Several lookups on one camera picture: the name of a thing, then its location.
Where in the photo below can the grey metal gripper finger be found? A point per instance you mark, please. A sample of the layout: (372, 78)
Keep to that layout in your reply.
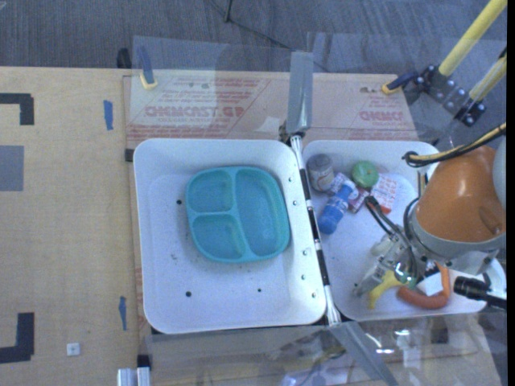
(371, 282)

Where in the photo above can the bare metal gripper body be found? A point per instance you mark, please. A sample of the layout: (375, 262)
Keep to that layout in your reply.
(400, 257)

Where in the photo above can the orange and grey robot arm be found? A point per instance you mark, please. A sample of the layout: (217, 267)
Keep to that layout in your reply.
(454, 199)

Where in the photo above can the yellow banana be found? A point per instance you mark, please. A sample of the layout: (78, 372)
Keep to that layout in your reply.
(382, 290)

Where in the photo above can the white plastic tray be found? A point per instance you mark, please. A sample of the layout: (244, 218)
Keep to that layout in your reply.
(354, 255)
(225, 292)

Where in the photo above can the orange carrot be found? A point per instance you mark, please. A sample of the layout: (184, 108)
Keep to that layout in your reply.
(422, 302)

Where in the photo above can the white and red packet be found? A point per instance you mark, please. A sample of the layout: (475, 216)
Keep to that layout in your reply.
(385, 191)

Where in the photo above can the pink and white packet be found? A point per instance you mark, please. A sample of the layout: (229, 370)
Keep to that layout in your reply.
(359, 200)

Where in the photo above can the blue bottle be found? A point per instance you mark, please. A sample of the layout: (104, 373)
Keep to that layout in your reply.
(333, 211)

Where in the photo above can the green apple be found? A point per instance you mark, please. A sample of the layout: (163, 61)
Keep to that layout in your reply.
(365, 174)

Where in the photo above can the thin black and white rod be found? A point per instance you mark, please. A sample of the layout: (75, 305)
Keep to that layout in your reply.
(311, 211)

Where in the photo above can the grey can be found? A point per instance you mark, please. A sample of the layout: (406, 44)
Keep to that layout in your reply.
(320, 172)

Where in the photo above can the blue divided plate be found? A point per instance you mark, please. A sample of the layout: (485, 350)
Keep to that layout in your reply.
(257, 207)

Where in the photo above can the brown cardboard board red print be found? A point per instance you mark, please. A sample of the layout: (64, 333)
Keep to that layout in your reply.
(241, 111)

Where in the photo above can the small white square tile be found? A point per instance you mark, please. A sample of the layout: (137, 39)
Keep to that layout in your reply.
(72, 349)

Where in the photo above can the black cylinder on white bracket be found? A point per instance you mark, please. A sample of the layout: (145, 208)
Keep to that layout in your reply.
(468, 287)

